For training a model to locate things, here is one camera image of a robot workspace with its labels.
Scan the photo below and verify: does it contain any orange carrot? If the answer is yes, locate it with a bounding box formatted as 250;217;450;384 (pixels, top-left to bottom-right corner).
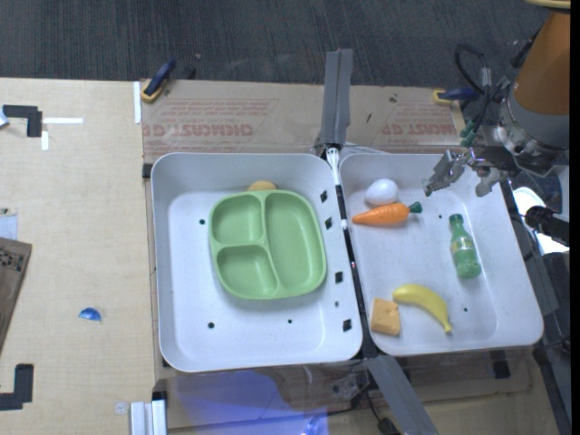
351;200;423;227

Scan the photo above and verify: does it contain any white egg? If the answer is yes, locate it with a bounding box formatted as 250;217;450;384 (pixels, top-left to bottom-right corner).
363;178;401;207

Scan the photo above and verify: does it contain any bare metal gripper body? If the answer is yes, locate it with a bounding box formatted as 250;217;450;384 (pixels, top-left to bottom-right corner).
466;122;552;175

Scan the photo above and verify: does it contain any yellow banana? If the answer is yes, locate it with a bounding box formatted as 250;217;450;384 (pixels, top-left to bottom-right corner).
391;283;454;335

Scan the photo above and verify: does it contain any brown paper packet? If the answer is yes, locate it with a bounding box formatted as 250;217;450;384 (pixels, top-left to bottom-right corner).
0;237;34;353

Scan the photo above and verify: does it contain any green divided plate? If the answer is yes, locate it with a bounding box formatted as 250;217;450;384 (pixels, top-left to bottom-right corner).
208;188;329;302

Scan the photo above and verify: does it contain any white plastic tray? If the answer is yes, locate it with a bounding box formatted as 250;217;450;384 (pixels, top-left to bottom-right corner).
150;151;364;373
338;151;546;358

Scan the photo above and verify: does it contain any yellow cheese wedge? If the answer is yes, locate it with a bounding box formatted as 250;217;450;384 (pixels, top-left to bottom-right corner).
369;297;402;337

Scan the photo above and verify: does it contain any black cylinder on white bracket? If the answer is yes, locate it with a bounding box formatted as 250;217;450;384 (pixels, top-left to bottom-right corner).
512;186;571;254

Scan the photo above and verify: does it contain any brown cardboard board red print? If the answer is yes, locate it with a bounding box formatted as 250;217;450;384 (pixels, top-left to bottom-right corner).
139;77;537;430

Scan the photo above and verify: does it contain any green bottle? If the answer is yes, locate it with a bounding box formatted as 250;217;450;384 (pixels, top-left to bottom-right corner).
448;213;483;281

